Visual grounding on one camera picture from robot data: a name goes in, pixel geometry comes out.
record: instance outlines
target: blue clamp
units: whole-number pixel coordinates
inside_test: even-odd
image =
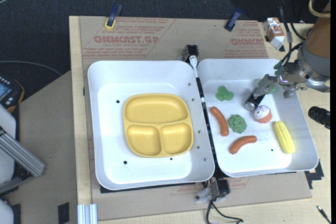
[[[226,23],[224,28],[231,32],[235,26],[236,20],[240,17],[242,13],[243,10],[241,8],[236,8],[235,12],[231,15],[230,20]]]
[[[121,10],[122,10],[122,5],[115,2],[115,4],[113,5],[111,15],[109,18],[106,19],[106,22],[104,25],[107,30],[112,30],[114,28],[114,25],[116,24],[115,18],[120,15]]]

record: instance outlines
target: yellow cable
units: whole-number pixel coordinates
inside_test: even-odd
[[[308,3],[308,8],[309,8],[309,11],[312,15],[316,16],[316,17],[331,17],[331,13],[330,12],[327,12],[327,13],[320,13],[320,12],[317,12],[316,10],[314,10],[313,8],[313,1],[314,0],[309,0],[309,3]]]

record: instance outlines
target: green toy food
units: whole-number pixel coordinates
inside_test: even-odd
[[[231,101],[234,97],[233,92],[228,91],[224,86],[220,86],[217,90],[215,97],[220,101]]]
[[[230,128],[235,132],[241,134],[247,128],[244,118],[240,115],[232,115],[228,120]]]

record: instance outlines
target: black cable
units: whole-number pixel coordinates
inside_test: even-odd
[[[208,209],[207,209],[207,211],[206,211],[206,222],[207,222],[207,224],[211,224],[211,223],[209,222],[209,214],[210,214],[211,207],[214,207],[215,210],[216,210],[222,217],[237,220],[236,224],[239,224],[239,223],[243,223],[243,222],[244,222],[241,218],[229,217],[229,216],[226,216],[226,215],[224,215],[223,213],[221,213],[221,212],[217,209],[217,207],[214,205],[213,201],[214,201],[214,200],[211,200],[211,201],[209,202]]]
[[[302,46],[302,44],[303,44],[303,43],[299,43],[299,44],[297,44],[296,46],[294,46],[294,47],[292,48],[291,52],[288,52],[288,53],[281,59],[280,62],[284,62],[284,61],[288,58],[289,53],[292,53],[293,51],[299,49],[299,48]]]
[[[62,76],[62,74],[60,72],[58,72],[56,69],[51,68],[51,67],[46,66],[46,65],[42,65],[40,63],[36,63],[36,62],[8,60],[8,61],[0,61],[0,63],[23,63],[23,64],[26,64],[26,65],[39,66],[39,67],[47,68],[47,69],[51,70],[52,72],[55,72],[57,75]]]
[[[294,5],[294,0],[291,0],[291,6],[292,6],[293,18],[297,18],[295,5]]]
[[[299,22],[300,21],[300,17],[301,17],[301,13],[302,13],[302,10],[304,8],[304,6],[308,5],[307,3],[302,3],[300,8],[299,8],[299,11],[298,11],[298,15],[296,17],[296,22]]]
[[[286,9],[286,5],[285,5],[284,0],[279,0],[279,11],[280,11],[280,18],[282,20],[282,23],[285,26],[285,29],[286,29],[287,41],[288,41],[288,44],[289,44],[289,51],[287,53],[288,56],[287,56],[287,60],[285,62],[285,65],[286,65],[289,62],[290,55],[292,53],[292,37],[291,37],[291,33],[290,33],[290,30],[289,30],[289,27],[288,27],[288,24],[287,24],[287,19],[286,19],[287,9]]]
[[[301,38],[302,40],[306,40],[304,37],[302,37],[302,36],[297,32],[297,30],[295,29],[295,26],[294,26],[294,24],[293,24],[292,22],[290,22],[290,26],[292,27],[293,32],[294,32],[299,38]]]
[[[209,182],[208,180],[206,182],[202,182],[204,188],[208,186],[208,182]]]

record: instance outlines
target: white tray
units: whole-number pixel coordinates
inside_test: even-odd
[[[273,114],[269,123],[257,122],[253,113],[244,108],[244,102],[260,79],[267,73],[274,75],[273,66],[277,63],[278,60],[273,59],[205,59],[198,65],[207,109],[218,107],[227,120],[231,115],[239,114],[247,123],[242,134],[229,129],[228,136],[221,136],[217,120],[208,111],[218,165],[228,176],[311,170],[318,163],[317,151],[296,93],[285,99],[279,87],[275,93],[264,97],[261,104],[270,107]],[[216,99],[220,86],[234,93],[231,101]],[[274,121],[285,123],[295,144],[295,153],[282,151],[273,129]],[[258,141],[242,147],[237,154],[231,154],[229,148],[233,141],[244,135],[255,135]]]
[[[98,182],[111,190],[204,182],[215,164],[193,69],[182,61],[98,61],[88,70]],[[128,147],[122,110],[141,93],[170,93],[187,104],[192,148],[180,156],[146,158]]]

